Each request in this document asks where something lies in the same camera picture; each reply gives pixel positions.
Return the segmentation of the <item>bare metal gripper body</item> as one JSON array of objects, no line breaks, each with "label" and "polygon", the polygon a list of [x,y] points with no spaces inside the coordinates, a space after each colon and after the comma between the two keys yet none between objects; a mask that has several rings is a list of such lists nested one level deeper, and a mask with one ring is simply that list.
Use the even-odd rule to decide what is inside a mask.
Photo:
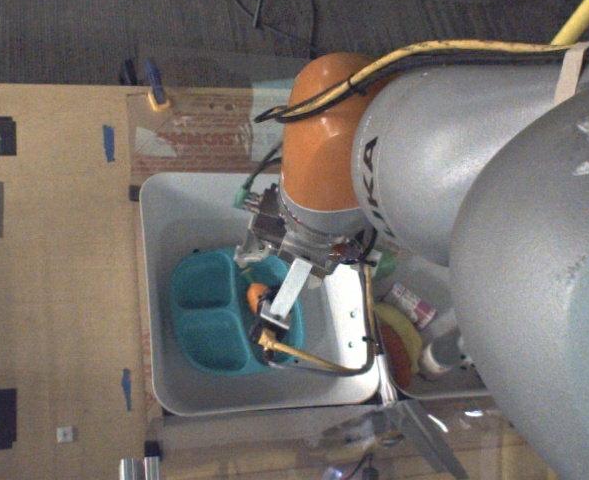
[{"label": "bare metal gripper body", "polygon": [[370,250],[370,224],[357,208],[319,211],[300,206],[274,183],[261,194],[246,195],[253,232],[286,263],[302,259],[314,276],[332,274],[338,265],[357,264]]}]

